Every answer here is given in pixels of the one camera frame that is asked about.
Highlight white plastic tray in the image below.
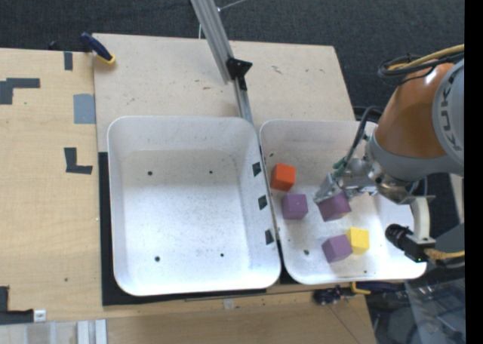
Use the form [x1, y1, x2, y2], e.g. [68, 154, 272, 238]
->
[106, 115, 282, 297]
[259, 119, 429, 286]

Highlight purple cube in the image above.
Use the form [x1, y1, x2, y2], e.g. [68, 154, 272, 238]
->
[316, 190, 352, 223]
[280, 192, 309, 221]
[321, 234, 354, 264]

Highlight yellow cube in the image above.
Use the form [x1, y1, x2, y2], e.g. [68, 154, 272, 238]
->
[344, 226, 371, 256]

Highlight orange cube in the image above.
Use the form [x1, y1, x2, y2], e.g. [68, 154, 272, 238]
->
[269, 162, 297, 192]

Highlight black cylinder on white bracket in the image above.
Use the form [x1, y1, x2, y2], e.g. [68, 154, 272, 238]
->
[384, 195, 437, 263]

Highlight black block with thin wires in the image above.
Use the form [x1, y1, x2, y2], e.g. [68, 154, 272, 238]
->
[312, 286, 352, 306]

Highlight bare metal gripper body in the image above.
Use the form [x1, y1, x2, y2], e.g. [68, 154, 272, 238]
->
[331, 157, 420, 206]

